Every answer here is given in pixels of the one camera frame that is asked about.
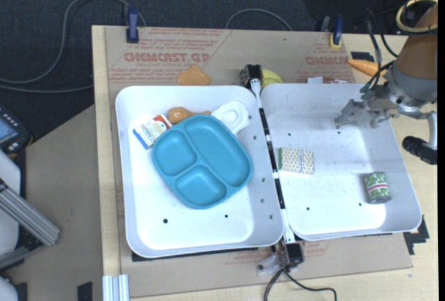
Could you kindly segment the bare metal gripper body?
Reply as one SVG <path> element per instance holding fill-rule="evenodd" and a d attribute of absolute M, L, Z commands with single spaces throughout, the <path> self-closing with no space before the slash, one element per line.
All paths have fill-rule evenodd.
<path fill-rule="evenodd" d="M 363 101 L 364 109 L 383 117 L 396 117 L 406 115 L 411 118 L 430 118 L 436 115 L 435 111 L 423 112 L 421 107 L 426 101 L 419 101 L 412 96 L 391 91 L 373 91 Z"/>

